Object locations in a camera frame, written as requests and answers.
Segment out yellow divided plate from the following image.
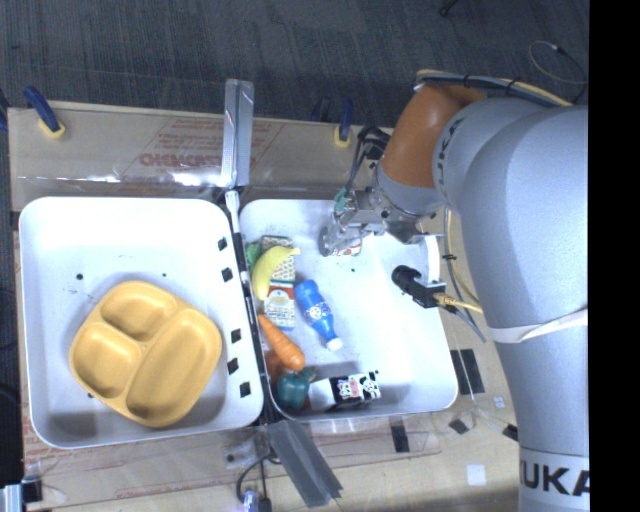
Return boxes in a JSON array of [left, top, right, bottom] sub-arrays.
[[68, 279, 224, 429]]

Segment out blue plastic bottle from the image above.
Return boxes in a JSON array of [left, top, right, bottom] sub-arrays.
[[293, 278, 345, 352]]

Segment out red and white carton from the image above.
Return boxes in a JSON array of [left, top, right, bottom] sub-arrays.
[[263, 277, 298, 333]]

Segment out white plastic tray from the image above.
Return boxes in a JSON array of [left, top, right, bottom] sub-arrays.
[[18, 195, 265, 450], [238, 198, 460, 424]]

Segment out orange carrot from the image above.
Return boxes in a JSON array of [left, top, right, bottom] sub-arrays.
[[257, 313, 307, 372]]

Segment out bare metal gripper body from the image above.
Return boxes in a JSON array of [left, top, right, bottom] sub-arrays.
[[332, 187, 437, 246]]

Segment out brown cardboard board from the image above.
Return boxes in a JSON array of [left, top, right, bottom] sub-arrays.
[[7, 99, 444, 506]]

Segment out black and white cow carton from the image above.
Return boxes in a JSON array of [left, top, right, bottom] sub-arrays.
[[327, 370, 383, 413]]

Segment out yellow banana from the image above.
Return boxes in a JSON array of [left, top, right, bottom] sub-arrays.
[[250, 244, 302, 302]]

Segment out thin black and white rod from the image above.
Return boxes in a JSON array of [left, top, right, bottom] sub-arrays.
[[224, 188, 274, 426]]

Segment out black cylinder on white bracket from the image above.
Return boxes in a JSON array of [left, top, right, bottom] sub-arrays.
[[391, 233, 448, 310]]

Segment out green bell pepper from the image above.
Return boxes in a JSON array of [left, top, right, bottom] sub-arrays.
[[276, 369, 317, 412]]

